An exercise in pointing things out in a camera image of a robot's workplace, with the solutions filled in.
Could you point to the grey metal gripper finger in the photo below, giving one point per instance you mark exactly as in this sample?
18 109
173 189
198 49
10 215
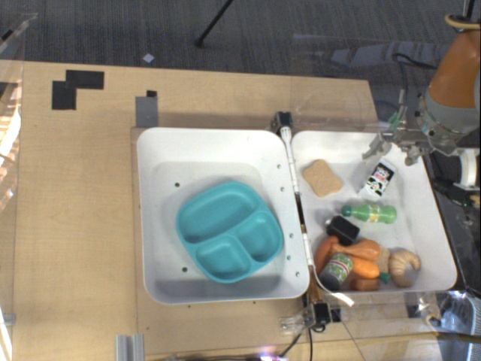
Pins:
377 147
412 155

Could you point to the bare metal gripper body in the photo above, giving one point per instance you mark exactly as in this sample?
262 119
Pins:
421 137

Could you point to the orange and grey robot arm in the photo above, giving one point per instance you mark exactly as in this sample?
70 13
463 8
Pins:
452 77

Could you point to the white milk carton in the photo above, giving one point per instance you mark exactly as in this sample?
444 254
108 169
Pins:
377 181

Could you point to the tan bread slice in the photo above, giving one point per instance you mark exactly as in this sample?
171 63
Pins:
322 178

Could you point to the green plastic bottle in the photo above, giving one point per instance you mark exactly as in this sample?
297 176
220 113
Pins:
372 213

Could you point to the white plastic tray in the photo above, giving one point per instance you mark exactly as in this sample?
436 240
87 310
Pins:
421 235
210 149

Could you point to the thin black and white rod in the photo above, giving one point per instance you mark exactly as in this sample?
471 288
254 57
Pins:
292 164

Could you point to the black box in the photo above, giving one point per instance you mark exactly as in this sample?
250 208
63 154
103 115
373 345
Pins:
343 229

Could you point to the orange chicken drumstick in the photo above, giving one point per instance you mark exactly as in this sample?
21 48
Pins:
362 248

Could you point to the tan croissant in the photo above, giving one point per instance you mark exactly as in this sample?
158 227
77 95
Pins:
402 263

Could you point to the orange sausage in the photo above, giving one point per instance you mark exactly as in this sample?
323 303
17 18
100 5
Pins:
323 252

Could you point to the orange carrot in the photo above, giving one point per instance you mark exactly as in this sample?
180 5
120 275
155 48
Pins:
364 267

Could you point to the green and white can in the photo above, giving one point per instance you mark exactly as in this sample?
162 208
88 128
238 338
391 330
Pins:
338 271

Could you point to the blue divided plate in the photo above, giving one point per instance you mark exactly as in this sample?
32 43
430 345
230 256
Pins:
229 231

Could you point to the black cylinder on white bracket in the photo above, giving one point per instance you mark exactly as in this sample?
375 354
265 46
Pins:
469 167

